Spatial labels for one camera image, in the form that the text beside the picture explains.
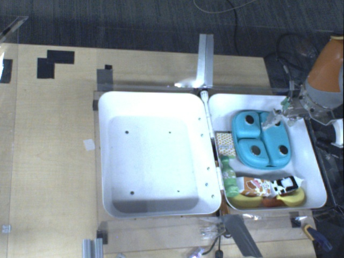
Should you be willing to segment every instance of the green bottle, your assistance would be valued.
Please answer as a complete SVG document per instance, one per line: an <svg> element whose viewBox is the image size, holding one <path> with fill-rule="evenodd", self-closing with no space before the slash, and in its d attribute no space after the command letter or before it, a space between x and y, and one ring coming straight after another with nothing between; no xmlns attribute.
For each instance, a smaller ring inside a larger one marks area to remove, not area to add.
<svg viewBox="0 0 344 258"><path fill-rule="evenodd" d="M239 188L237 186L237 176L232 167L230 167L230 159L228 156L221 157L222 163L222 178L224 181L226 196L233 198L239 194Z"/></svg>

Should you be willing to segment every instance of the black floor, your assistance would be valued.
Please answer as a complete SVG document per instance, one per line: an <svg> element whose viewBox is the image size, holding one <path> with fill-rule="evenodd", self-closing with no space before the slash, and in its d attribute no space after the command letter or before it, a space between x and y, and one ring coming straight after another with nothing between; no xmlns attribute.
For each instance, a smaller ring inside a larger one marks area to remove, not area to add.
<svg viewBox="0 0 344 258"><path fill-rule="evenodd" d="M196 2L210 11L230 7L224 0ZM199 34L212 33L216 54L264 57L273 87L288 86L288 77L276 75L283 73L276 49L299 67L290 71L302 82L329 36L343 34L343 15L344 0L259 0L217 15L199 11L193 0L0 0L0 28L11 19L4 16L28 16L20 43L197 53ZM318 256L339 257L343 219L317 225L336 245Z"/></svg>

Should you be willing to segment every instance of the banana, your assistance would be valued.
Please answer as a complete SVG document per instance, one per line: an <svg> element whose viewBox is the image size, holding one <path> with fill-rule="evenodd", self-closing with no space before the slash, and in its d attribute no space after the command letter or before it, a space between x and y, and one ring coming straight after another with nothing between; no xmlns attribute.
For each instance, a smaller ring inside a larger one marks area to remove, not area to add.
<svg viewBox="0 0 344 258"><path fill-rule="evenodd" d="M276 197L276 199L281 200L287 206L299 206L305 198L306 195L302 188L298 188L286 196L277 195Z"/></svg>
<svg viewBox="0 0 344 258"><path fill-rule="evenodd" d="M242 194L238 194L235 197L228 198L228 200L235 207L251 209L258 207L262 203L263 197L247 197Z"/></svg>

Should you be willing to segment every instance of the wooden table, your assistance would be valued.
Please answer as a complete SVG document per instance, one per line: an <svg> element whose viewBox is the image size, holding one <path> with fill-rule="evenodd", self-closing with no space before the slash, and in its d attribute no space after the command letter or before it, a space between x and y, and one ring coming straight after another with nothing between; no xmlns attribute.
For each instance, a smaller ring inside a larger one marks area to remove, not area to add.
<svg viewBox="0 0 344 258"><path fill-rule="evenodd" d="M8 258L82 257L82 240L94 239L98 224L95 152L84 145L84 140L95 139L92 101L97 69L112 65L116 83L173 85L195 75L197 55L32 45L15 48L18 80ZM46 58L48 49L74 51L75 62L55 64L55 79L37 79L37 58ZM215 56L214 82L269 87L262 58ZM315 257L312 242L300 228L298 233L298 240L257 245L264 257ZM225 257L241 257L233 242L222 249ZM125 255L177 258L189 251L175 248Z"/></svg>

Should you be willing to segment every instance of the black dot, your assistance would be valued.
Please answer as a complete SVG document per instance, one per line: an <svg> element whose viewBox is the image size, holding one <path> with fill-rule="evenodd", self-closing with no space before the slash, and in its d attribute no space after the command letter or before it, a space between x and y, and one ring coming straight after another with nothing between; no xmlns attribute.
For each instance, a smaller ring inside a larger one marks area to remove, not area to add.
<svg viewBox="0 0 344 258"><path fill-rule="evenodd" d="M251 152L253 154L255 154L256 156L259 156L261 151L260 151L260 148L258 146L254 145L251 147Z"/></svg>
<svg viewBox="0 0 344 258"><path fill-rule="evenodd" d="M245 118L245 121L248 123L248 124L252 124L254 122L254 118L251 116L251 115L247 115L246 118Z"/></svg>
<svg viewBox="0 0 344 258"><path fill-rule="evenodd" d="M288 153L288 148L286 148L284 145L281 145L279 147L279 151L283 154L283 155L287 155Z"/></svg>

